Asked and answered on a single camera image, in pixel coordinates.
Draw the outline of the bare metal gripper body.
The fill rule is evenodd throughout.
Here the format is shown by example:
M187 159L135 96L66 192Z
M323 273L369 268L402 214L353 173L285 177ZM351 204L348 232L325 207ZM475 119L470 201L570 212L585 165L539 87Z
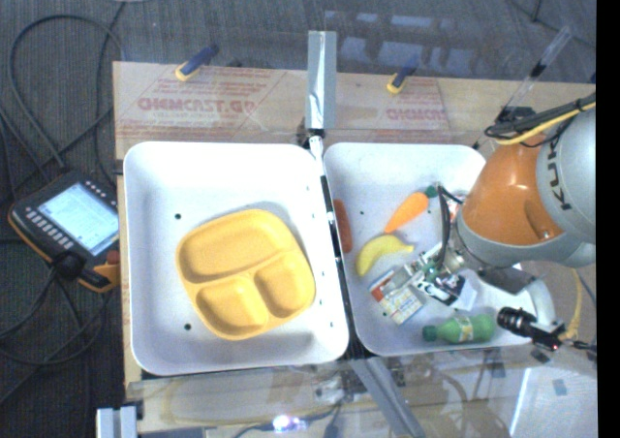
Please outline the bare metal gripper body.
M465 268L462 254L450 245L437 244L419 255L414 266L426 283L442 285Z

